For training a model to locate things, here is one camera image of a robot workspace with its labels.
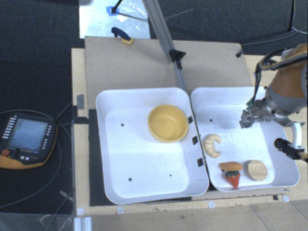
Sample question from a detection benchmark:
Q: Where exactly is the yellow bowl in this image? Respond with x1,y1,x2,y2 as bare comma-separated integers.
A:
147,104,189,143

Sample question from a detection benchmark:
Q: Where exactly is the white plastic tray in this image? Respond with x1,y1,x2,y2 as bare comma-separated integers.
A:
190,87,300,193
95,87,210,205

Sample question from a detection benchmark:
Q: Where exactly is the cream croissant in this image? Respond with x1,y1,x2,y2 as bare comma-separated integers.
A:
203,133,222,159

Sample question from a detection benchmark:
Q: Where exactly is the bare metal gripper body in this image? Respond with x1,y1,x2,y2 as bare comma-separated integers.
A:
247,99,299,128

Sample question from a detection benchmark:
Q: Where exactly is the black cylinder on white bracket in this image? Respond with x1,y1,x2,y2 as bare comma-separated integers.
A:
274,122,306,161

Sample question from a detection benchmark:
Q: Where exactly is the tan round biscuit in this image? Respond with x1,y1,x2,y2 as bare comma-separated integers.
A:
243,159,269,181

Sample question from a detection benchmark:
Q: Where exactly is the red strawberry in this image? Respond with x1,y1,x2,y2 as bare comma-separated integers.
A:
224,170,241,188

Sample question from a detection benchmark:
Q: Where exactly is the brown cardboard board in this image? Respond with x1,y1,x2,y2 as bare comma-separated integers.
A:
84,36,286,201

